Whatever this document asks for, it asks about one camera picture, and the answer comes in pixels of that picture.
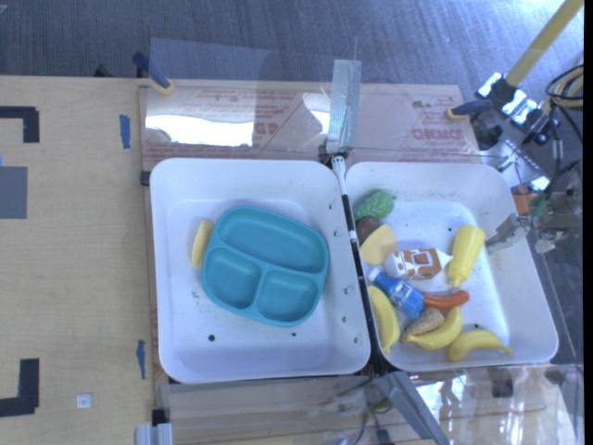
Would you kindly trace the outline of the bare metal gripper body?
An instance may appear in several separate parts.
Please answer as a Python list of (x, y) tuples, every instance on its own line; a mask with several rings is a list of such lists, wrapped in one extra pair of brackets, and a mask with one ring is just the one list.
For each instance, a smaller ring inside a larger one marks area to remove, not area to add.
[(551, 243), (580, 236), (580, 218), (570, 213), (544, 213), (532, 219), (539, 239)]

